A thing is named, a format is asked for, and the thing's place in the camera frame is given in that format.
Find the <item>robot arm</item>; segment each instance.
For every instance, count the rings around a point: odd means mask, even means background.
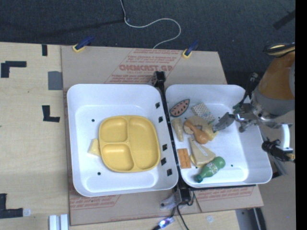
[[[280,139],[264,141],[262,149],[280,161],[293,161],[295,156],[290,148],[289,125],[276,122],[280,117],[295,108],[295,45],[276,44],[265,48],[266,54],[275,59],[260,77],[253,73],[246,87],[243,99],[233,107],[233,114],[226,113],[213,126],[213,131],[222,130],[233,122],[239,122],[240,132],[251,125],[265,125],[280,131]],[[244,100],[250,95],[250,103]]]

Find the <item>green toy bottle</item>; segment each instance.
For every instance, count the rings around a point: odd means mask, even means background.
[[[225,166],[225,160],[222,157],[216,157],[210,163],[203,166],[201,172],[195,176],[195,180],[200,183],[205,177],[211,177]]]

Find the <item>cardboard sheet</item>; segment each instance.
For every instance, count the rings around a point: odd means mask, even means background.
[[[192,52],[189,59],[180,50],[109,48],[87,46],[75,53],[61,47],[64,112],[69,175],[71,225],[128,219],[164,217],[160,200],[172,190],[102,197],[79,195],[72,184],[70,136],[67,115],[67,90],[79,83],[148,83],[155,71],[164,71],[165,87],[172,84],[226,84],[217,52]],[[263,201],[258,186],[196,191],[196,202],[182,214],[260,207]]]

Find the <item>toy food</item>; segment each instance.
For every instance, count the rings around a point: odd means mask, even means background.
[[[190,156],[195,166],[203,166],[215,158],[215,153],[210,149],[197,144],[192,138],[189,138],[192,154]]]
[[[206,144],[209,140],[207,133],[201,131],[200,129],[197,129],[190,120],[186,120],[184,122],[184,126],[188,127],[192,133],[194,134],[195,139],[200,144]]]
[[[220,169],[225,167],[225,164],[225,160],[222,157],[216,157],[203,166],[201,172],[195,176],[195,180],[200,183],[204,178],[214,176]]]
[[[181,118],[176,117],[171,121],[171,123],[172,123],[174,130],[175,130],[175,133],[177,135],[178,140],[183,141],[183,127],[182,127],[182,123],[181,123]]]
[[[195,128],[193,127],[196,127],[196,126],[200,126],[201,127],[201,131],[204,132],[205,134],[203,134],[204,136],[206,136],[206,138],[208,140],[213,140],[214,137],[217,135],[218,131],[217,132],[213,132],[212,130],[212,124],[208,124],[208,122],[206,120],[204,120],[202,117],[198,116],[198,115],[195,115],[195,116],[192,116],[192,117],[189,117],[187,119],[187,121],[190,121],[190,122],[185,122],[184,123],[184,126],[183,126],[183,130],[187,133],[187,134],[194,134],[194,131],[195,131]]]
[[[178,102],[176,105],[174,105],[170,109],[171,116],[178,117],[178,116],[182,115],[187,110],[187,108],[189,107],[189,104],[190,104],[189,99]]]
[[[212,123],[215,120],[215,118],[212,115],[212,113],[210,112],[209,108],[204,103],[200,103],[196,106],[191,107],[191,111],[195,115],[200,116],[204,120],[206,120],[208,122],[208,124]]]
[[[101,157],[98,139],[92,139],[88,153]]]
[[[178,154],[181,169],[191,168],[191,162],[189,159],[188,149],[186,148],[177,149],[177,154]]]

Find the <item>yellow divided plate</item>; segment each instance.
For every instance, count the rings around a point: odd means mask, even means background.
[[[116,172],[141,172],[154,168],[160,160],[156,130],[142,116],[114,116],[99,127],[101,157]]]

